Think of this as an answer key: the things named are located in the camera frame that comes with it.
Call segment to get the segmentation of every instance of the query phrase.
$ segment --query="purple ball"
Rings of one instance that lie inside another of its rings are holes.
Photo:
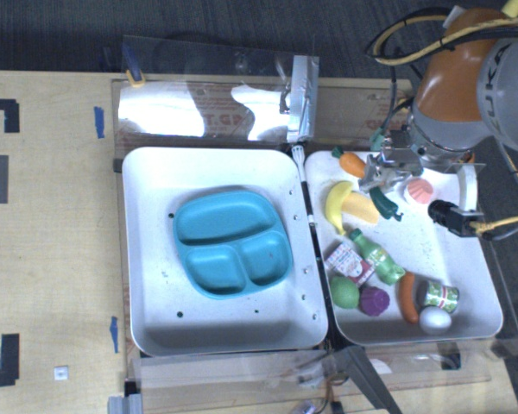
[[[369,316],[380,316],[389,307],[389,295],[376,286],[361,290],[359,308]]]

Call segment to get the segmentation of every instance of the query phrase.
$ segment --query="green ball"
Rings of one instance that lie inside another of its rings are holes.
[[[359,288],[351,279],[334,276],[330,280],[332,302],[338,307],[350,309],[359,306]]]

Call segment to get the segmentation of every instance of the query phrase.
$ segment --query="can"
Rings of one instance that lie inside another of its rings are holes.
[[[443,285],[436,280],[423,280],[418,287],[417,300],[420,307],[439,307],[453,313],[458,306],[458,288]]]

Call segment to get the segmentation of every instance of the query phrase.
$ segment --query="white egg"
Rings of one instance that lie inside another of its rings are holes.
[[[428,335],[442,335],[451,327],[451,316],[438,307],[426,307],[420,312],[419,326]]]

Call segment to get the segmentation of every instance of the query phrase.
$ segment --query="carrot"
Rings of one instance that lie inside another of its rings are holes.
[[[403,319],[409,323],[418,323],[418,311],[414,307],[413,301],[413,284],[414,273],[406,272],[399,281],[399,307],[401,308]]]
[[[332,150],[332,156],[339,159],[339,165],[350,175],[357,178],[364,178],[364,168],[366,164],[352,152],[344,152],[340,146]]]

